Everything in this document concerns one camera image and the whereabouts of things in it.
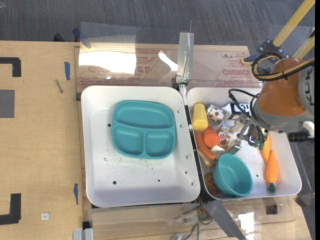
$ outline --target gray strip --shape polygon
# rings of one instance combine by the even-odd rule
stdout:
[[[15,117],[15,90],[0,90],[0,118]]]

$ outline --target yellow pole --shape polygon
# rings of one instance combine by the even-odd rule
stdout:
[[[316,0],[304,0],[300,7],[296,10],[293,16],[289,19],[287,24],[283,27],[280,33],[273,40],[276,47],[280,47],[299,22],[304,18],[308,11],[314,6]]]
[[[293,58],[303,59],[304,56],[315,46],[316,36],[309,37],[303,45],[292,55]]]

